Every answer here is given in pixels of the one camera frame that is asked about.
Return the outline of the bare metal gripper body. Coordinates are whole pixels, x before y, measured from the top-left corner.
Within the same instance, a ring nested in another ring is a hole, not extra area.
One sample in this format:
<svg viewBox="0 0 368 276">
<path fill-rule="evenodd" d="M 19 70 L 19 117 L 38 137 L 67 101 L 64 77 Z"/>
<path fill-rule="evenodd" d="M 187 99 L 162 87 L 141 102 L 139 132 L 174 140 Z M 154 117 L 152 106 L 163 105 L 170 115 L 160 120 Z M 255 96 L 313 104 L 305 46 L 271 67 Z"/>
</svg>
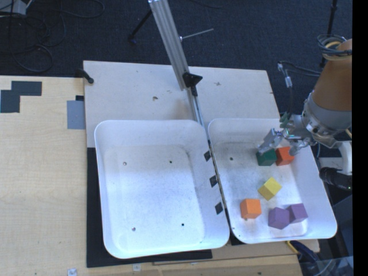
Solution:
<svg viewBox="0 0 368 276">
<path fill-rule="evenodd" d="M 282 137 L 286 140 L 303 140 L 307 145 L 319 143 L 327 148 L 338 148 L 338 134 L 346 128 L 323 124 L 313 114 L 304 111 L 301 115 L 284 113 L 281 116 Z"/>
</svg>

